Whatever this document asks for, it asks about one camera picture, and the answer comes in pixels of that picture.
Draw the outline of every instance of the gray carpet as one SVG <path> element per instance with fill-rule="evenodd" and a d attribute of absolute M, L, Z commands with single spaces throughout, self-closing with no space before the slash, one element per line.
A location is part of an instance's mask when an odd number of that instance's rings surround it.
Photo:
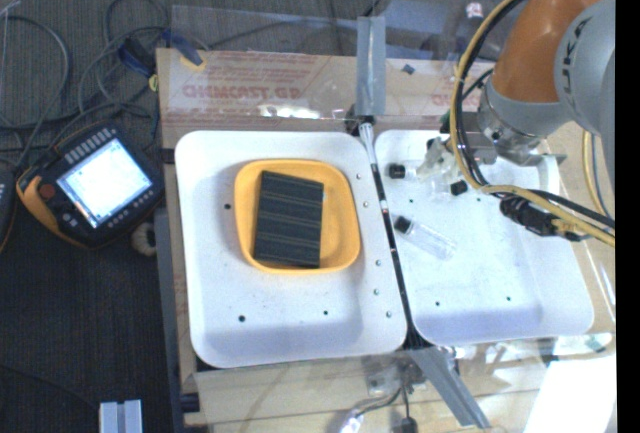
<path fill-rule="evenodd" d="M 83 73 L 105 46 L 104 16 L 114 0 L 20 1 L 15 15 L 48 26 L 69 48 L 70 81 L 51 116 L 71 114 Z M 373 0 L 155 1 L 169 11 L 191 5 L 354 20 Z M 501 0 L 455 1 L 478 1 L 489 11 Z M 113 35 L 167 22 L 144 0 L 123 1 L 112 13 Z M 13 160 L 30 131 L 19 130 L 19 141 L 6 120 L 28 124 L 41 114 L 60 82 L 63 59 L 45 30 L 20 20 L 9 23 L 7 52 L 0 156 Z M 144 83 L 141 76 L 118 71 L 106 84 L 111 93 L 128 97 Z M 93 81 L 83 86 L 87 94 L 96 91 Z M 155 98 L 147 94 L 140 104 L 151 111 L 149 118 L 122 120 L 156 157 Z M 64 126 L 65 121 L 46 125 L 34 140 L 34 154 Z M 145 431 L 169 432 L 167 378 L 155 259 L 134 252 L 127 239 L 93 252 L 72 247 L 20 206 L 0 253 L 0 431 L 97 431 L 100 402 L 141 399 Z"/>

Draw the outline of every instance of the black sponge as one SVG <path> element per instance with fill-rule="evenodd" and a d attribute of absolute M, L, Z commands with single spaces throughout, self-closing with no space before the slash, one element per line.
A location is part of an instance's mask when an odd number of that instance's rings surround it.
<path fill-rule="evenodd" d="M 321 182 L 263 171 L 253 258 L 319 268 L 323 195 Z"/>

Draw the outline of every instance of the white tray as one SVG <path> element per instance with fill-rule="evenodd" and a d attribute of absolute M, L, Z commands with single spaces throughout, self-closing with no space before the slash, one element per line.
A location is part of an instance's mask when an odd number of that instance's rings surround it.
<path fill-rule="evenodd" d="M 236 174 L 250 161 L 277 158 L 324 161 L 349 180 L 362 246 L 348 268 L 276 275 L 242 256 L 233 210 Z M 191 340 L 204 362 L 243 367 L 388 353 L 402 345 L 407 324 L 358 139 L 333 132 L 197 131 L 179 141 L 175 160 Z"/>
<path fill-rule="evenodd" d="M 584 333 L 593 305 L 570 242 L 539 237 L 505 218 L 498 199 L 469 190 L 434 195 L 426 186 L 388 177 L 389 163 L 419 160 L 436 131 L 392 130 L 375 142 L 392 214 L 413 217 L 457 244 L 440 260 L 396 236 L 413 322 L 426 340 L 465 345 Z M 555 161 L 521 168 L 484 165 L 494 184 L 558 193 Z"/>

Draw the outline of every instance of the emergency stop button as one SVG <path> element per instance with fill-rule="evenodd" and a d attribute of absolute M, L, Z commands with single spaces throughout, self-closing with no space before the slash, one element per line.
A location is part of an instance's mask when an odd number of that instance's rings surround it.
<path fill-rule="evenodd" d="M 43 184 L 38 188 L 38 193 L 42 197 L 42 200 L 50 200 L 56 194 L 56 188 L 53 184 Z"/>

